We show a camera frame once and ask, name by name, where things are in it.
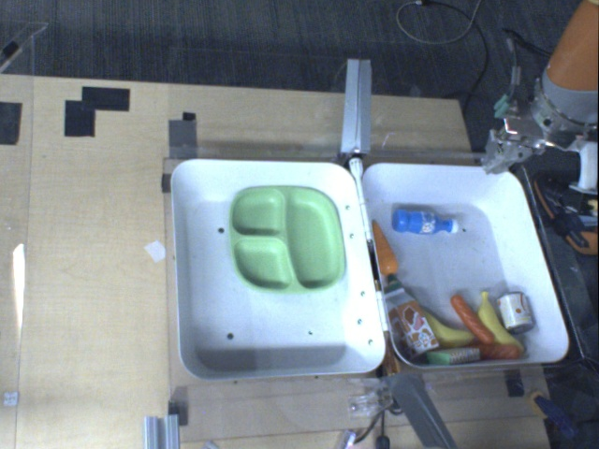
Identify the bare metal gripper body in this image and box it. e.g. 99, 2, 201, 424
487, 90, 592, 162

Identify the blue plastic bottle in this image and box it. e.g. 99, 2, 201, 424
391, 208, 460, 236

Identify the white plastic tray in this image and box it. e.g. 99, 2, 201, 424
361, 162, 571, 370
169, 158, 387, 382

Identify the orange carrot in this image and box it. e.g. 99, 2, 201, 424
371, 219, 405, 295

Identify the small silver can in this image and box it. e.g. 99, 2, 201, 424
495, 292, 535, 335

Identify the yellow banana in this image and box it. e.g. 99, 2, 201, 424
423, 311, 476, 350
476, 290, 525, 353

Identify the red sausage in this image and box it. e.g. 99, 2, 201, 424
449, 294, 495, 346

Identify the brown and white carton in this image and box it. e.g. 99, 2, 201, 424
384, 288, 441, 357

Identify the orange sausage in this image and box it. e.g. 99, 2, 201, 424
478, 341, 523, 361

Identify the green divided plate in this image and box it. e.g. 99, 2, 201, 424
228, 185, 348, 292

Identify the green and grey packet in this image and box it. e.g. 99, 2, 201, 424
425, 347, 483, 367

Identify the black cylinder on white bracket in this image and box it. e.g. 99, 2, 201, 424
567, 138, 599, 194

